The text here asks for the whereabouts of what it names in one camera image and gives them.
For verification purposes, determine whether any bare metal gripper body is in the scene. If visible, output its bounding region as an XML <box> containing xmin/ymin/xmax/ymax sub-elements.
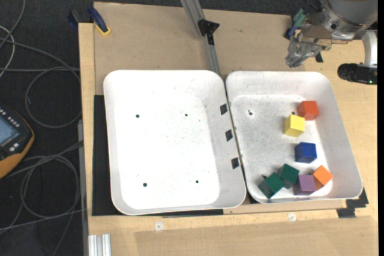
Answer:
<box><xmin>296</xmin><ymin>4</ymin><xmax>365</xmax><ymax>50</ymax></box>

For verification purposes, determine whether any red cube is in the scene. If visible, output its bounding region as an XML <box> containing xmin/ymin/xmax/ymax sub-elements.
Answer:
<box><xmin>296</xmin><ymin>100</ymin><xmax>320</xmax><ymax>121</ymax></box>

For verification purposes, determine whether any yellow cube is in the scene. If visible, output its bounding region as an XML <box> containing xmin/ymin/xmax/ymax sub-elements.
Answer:
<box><xmin>283</xmin><ymin>114</ymin><xmax>306</xmax><ymax>138</ymax></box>

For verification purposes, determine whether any white plastic tray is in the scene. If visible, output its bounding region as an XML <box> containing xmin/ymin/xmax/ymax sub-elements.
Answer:
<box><xmin>103</xmin><ymin>69</ymin><xmax>247</xmax><ymax>216</ymax></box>
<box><xmin>224</xmin><ymin>70</ymin><xmax>364</xmax><ymax>205</ymax></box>

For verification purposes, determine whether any blue cube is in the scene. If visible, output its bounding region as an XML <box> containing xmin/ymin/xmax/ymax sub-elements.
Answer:
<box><xmin>294</xmin><ymin>141</ymin><xmax>318</xmax><ymax>164</ymax></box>

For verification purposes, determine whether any dark green cube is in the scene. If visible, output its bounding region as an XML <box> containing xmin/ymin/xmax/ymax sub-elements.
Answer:
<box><xmin>277</xmin><ymin>163</ymin><xmax>301</xmax><ymax>189</ymax></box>
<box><xmin>257</xmin><ymin>172</ymin><xmax>286</xmax><ymax>200</ymax></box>

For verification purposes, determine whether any orange cube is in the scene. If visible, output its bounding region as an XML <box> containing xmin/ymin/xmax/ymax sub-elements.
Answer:
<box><xmin>313</xmin><ymin>165</ymin><xmax>334</xmax><ymax>189</ymax></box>

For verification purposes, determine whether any purple cube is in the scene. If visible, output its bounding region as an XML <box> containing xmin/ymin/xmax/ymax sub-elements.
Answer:
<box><xmin>293</xmin><ymin>174</ymin><xmax>317</xmax><ymax>197</ymax></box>

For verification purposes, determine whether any black cylinder on white bracket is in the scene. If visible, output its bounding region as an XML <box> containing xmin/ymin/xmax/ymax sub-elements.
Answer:
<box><xmin>337</xmin><ymin>30</ymin><xmax>378</xmax><ymax>86</ymax></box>

